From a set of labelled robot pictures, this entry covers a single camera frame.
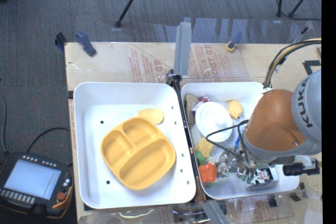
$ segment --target yellow plate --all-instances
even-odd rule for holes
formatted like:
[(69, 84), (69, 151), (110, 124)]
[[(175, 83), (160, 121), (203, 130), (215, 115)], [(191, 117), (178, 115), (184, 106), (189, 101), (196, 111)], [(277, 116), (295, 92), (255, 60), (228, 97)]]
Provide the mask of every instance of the yellow plate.
[(168, 138), (146, 118), (130, 118), (103, 138), (100, 153), (118, 180), (140, 190), (158, 181), (174, 165), (176, 153)]

